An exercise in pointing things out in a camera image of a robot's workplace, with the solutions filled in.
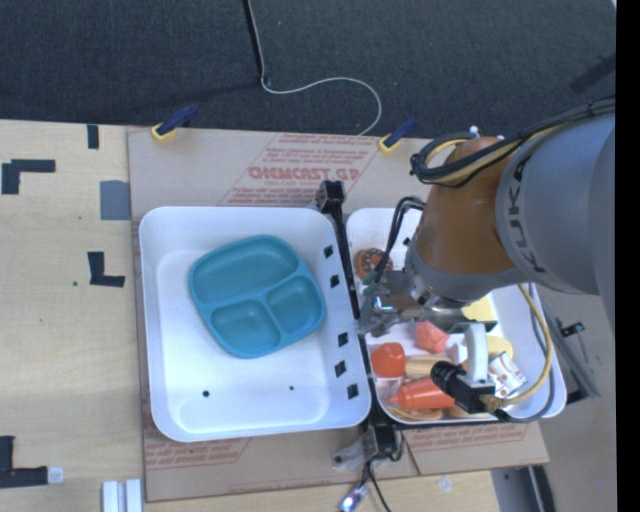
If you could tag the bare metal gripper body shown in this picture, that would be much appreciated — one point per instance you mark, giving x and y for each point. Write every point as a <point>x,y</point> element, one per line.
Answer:
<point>400,292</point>

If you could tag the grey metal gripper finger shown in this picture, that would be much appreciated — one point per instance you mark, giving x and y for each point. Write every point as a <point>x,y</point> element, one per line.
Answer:
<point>365,322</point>
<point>389,320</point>

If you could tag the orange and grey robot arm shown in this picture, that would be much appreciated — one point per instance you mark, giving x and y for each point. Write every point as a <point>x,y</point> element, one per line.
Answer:
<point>525,215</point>

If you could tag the red toy tomato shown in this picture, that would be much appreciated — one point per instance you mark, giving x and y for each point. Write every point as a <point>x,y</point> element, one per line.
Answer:
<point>387,360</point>

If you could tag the thin black rod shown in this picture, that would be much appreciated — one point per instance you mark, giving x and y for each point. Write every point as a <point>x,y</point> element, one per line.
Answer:
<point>351,280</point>

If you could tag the pink toy food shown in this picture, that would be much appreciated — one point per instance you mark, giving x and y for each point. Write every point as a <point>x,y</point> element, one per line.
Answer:
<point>430,337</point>

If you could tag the brown doughnut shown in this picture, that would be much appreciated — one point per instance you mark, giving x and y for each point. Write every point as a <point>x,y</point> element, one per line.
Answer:
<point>367,260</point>

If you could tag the tan toy sausage bun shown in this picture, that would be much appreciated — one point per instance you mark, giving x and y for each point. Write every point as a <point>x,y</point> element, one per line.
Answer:
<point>420,366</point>

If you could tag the white cube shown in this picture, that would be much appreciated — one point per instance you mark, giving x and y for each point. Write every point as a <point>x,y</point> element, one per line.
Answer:
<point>455,351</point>

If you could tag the yellow toy slice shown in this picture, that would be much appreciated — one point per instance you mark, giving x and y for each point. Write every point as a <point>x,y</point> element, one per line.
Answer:
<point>479,309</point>

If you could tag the orange sauce bottle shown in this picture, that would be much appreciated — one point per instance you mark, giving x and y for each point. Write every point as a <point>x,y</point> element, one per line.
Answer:
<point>425,395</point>

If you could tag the tan flat biscuit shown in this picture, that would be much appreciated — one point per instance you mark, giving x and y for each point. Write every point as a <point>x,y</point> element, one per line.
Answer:
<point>415,414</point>

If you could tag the blue divided plate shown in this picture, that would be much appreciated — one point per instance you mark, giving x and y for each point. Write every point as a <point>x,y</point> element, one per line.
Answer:
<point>250,280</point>

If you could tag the white cup with orange print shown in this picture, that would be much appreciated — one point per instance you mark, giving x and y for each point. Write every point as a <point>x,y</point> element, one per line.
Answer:
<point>507,375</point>

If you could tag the white plastic tray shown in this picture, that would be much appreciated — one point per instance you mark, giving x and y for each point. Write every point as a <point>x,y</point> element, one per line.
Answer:
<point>240,395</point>
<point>530,400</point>

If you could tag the brown cardboard board red print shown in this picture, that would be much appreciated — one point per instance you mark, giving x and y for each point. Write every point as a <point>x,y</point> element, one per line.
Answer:
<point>250,165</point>

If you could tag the black cylinder on white bracket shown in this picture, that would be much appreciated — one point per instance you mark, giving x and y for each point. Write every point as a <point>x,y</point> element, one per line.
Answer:
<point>475,350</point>

